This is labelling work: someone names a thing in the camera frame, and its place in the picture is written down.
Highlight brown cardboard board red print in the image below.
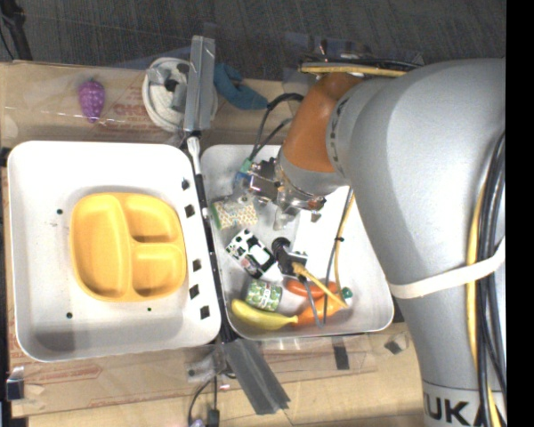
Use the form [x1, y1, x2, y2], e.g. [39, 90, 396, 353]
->
[0, 60, 425, 420]

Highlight black and white carton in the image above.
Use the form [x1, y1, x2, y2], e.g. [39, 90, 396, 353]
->
[223, 228, 287, 283]

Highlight purple grapes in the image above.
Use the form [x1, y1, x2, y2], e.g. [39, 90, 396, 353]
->
[77, 77, 106, 125]

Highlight yellow patterned white packet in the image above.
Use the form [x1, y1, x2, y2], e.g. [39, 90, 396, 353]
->
[210, 197, 260, 232]

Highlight yellow divided plate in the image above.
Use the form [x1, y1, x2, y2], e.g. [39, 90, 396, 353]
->
[69, 191, 189, 303]

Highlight orange carrot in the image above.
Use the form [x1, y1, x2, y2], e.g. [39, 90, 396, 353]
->
[293, 286, 354, 329]

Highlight thin black and white rod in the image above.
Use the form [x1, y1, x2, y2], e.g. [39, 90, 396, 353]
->
[186, 133, 235, 342]

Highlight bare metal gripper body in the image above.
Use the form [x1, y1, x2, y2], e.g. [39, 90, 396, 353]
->
[238, 157, 328, 217]

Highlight white plastic tray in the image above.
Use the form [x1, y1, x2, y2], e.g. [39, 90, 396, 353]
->
[199, 143, 395, 342]
[6, 140, 223, 364]

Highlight black cylinder on white bracket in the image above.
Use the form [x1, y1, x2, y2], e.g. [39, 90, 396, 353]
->
[270, 236, 309, 279]

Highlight yellow banana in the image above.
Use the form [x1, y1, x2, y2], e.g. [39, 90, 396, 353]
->
[231, 298, 300, 332]

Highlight red sausage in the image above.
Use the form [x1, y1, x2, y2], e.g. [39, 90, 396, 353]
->
[285, 278, 340, 301]

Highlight green and white can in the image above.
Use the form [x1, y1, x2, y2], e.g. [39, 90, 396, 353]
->
[244, 278, 284, 313]

